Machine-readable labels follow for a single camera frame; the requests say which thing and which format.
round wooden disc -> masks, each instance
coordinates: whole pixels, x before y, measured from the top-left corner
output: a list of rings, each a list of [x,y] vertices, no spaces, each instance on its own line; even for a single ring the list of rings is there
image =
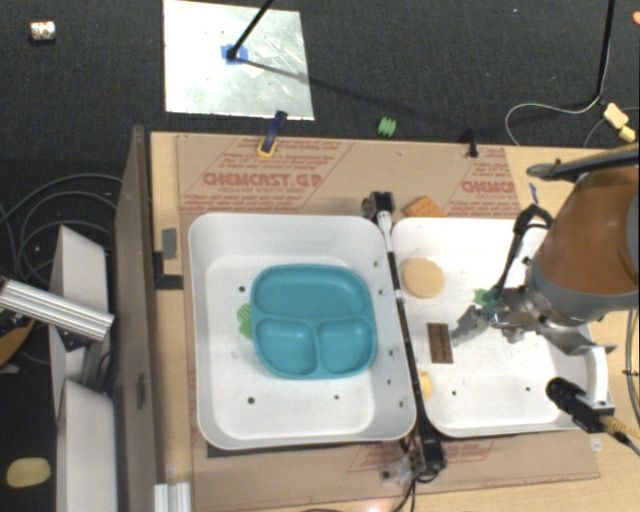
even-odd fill
[[[402,269],[402,281],[406,290],[415,297],[429,299],[444,288],[442,270],[426,258],[413,258]]]

white plastic tray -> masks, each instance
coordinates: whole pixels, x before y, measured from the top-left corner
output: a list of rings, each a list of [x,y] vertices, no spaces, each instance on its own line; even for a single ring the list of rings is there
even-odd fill
[[[406,293],[406,311],[417,366],[429,372],[433,395],[425,401],[434,426],[453,437],[485,436],[576,428],[546,396],[545,387],[561,375],[583,389],[583,357],[566,356],[543,337],[527,333],[509,344],[495,329],[453,348],[453,364],[433,364],[429,322],[450,331],[474,300],[474,290],[498,280],[513,236],[513,221],[480,219],[404,219],[393,230],[398,265],[424,257],[443,271],[443,292],[432,299]],[[507,286],[524,283],[525,256],[532,257],[544,231],[527,233]]]
[[[211,213],[189,232],[200,430],[223,449],[399,439],[416,407],[381,232],[359,217]],[[278,377],[239,332],[238,309],[273,265],[357,273],[373,301],[377,354],[353,377]]]

blue and yellow clip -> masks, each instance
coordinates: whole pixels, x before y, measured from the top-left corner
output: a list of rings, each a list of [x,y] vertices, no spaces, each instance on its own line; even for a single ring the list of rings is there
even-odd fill
[[[260,144],[258,144],[258,156],[262,158],[271,158],[276,151],[276,146],[278,145],[278,141],[276,140],[276,136],[278,132],[284,125],[284,122],[287,120],[287,113],[282,110],[278,110],[276,112],[273,121],[269,125],[269,130],[267,131],[267,136],[264,137]]]

teal plate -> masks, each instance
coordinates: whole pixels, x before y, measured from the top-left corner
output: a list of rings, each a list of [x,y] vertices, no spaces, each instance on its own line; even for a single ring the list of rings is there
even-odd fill
[[[251,331],[262,364],[290,379],[349,377],[376,354],[369,290],[343,267],[262,271],[251,288]]]

black carpet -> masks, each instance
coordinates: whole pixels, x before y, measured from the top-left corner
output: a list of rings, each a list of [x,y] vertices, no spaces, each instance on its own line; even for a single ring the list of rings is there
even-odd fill
[[[287,123],[287,135],[375,138],[386,116],[397,121],[398,139],[454,142],[472,128],[479,143],[511,144],[504,117],[512,106],[541,102],[580,108],[593,98],[607,2],[278,0],[274,7],[301,12],[316,117]],[[632,21],[638,7],[635,0],[619,0],[616,7],[603,100],[622,107],[638,106],[640,27]],[[29,23],[38,19],[56,22],[56,44],[29,43]],[[120,176],[134,124],[148,130],[265,132],[265,120],[166,113],[163,51],[160,0],[1,2],[4,209],[62,176]],[[580,116],[524,109],[513,115],[511,127],[524,145],[577,147],[601,112],[599,106]],[[631,118],[637,130],[637,111]],[[618,143],[607,126],[591,139],[597,147]],[[115,200],[118,185],[87,179],[48,193],[73,190]],[[29,210],[46,196],[43,192],[12,214],[17,238]],[[64,196],[38,208],[25,233],[53,220],[108,227],[111,217],[108,206],[89,197]],[[78,230],[109,244],[108,235],[94,228]],[[43,265],[39,273],[45,278],[54,234],[52,227],[26,248],[32,265]],[[0,226],[0,266],[14,267],[5,226]],[[28,268],[22,270],[38,284]],[[34,351],[45,346],[40,338],[29,343]],[[19,375],[0,375],[0,481],[16,457],[35,452],[53,458],[47,369],[20,356],[14,362]],[[51,482],[17,495],[0,486],[0,510],[51,509],[52,491]]]

